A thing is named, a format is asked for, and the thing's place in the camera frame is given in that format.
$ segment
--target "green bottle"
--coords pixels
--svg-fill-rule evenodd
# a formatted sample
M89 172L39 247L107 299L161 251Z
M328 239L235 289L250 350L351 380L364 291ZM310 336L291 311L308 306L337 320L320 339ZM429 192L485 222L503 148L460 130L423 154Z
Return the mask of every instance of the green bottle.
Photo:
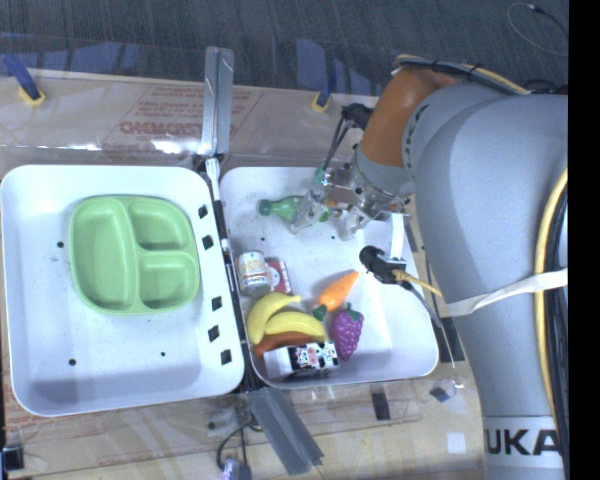
M278 215L284 220L291 222L298 211L298 206L302 201L300 196L288 196L279 201L262 199L258 204L258 213L260 215Z

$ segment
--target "black hole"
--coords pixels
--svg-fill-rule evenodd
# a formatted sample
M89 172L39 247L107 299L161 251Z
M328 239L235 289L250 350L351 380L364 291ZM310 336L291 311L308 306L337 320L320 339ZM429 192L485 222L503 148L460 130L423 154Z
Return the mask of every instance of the black hole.
M222 364L227 364L231 362L231 350L224 350L220 354L220 362Z
M220 330L217 325L214 325L211 329L207 331L209 333L209 341L213 342L218 336L220 336Z
M207 235L202 239L202 245L204 246L204 250L206 251L209 247L213 246L213 239Z

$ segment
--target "purple grapes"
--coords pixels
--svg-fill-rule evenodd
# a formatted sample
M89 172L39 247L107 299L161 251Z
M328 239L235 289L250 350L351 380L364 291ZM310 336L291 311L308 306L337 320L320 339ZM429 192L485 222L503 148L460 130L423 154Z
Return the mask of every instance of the purple grapes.
M351 304L347 305L347 309L333 315L329 330L338 357L343 361L348 361L358 348L363 322L364 315L351 309Z

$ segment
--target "divided green plate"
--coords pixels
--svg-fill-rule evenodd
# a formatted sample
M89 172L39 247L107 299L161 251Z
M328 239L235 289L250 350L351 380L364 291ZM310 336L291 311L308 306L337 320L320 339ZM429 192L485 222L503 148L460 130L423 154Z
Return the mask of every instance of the divided green plate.
M198 250L187 215L156 197L98 196L71 216L73 281L99 311L146 314L190 302L200 288Z

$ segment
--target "clear plastic sheet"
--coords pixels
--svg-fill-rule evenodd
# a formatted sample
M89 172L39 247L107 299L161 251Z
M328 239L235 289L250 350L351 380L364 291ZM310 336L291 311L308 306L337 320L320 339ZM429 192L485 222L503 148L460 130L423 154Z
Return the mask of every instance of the clear plastic sheet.
M30 163L199 165L194 151L201 137L204 52L18 37L6 38L3 51L18 55L46 99L40 107L28 105L14 78L0 73L0 179ZM382 65L389 69L390 63ZM238 76L222 173L245 165L317 167L341 107L372 107L379 93L361 80L336 86L325 112L316 112L315 90L239 83ZM307 79L304 85L321 84ZM360 137L351 130L334 160L348 161ZM7 444L20 448L24 459L24 468L9 478L86 478L91 471L111 478L220 477L218 447L249 423L245 394L57 418L28 413L11 386L1 275L0 288ZM455 375L448 364L423 379L286 392L325 455L306 478L452 470L481 478L479 401L468 364L457 366L467 387L445 402L430 391ZM244 428L244 439L254 478L286 477L257 425ZM442 463L434 454L440 449L448 459ZM223 457L242 460L240 434Z

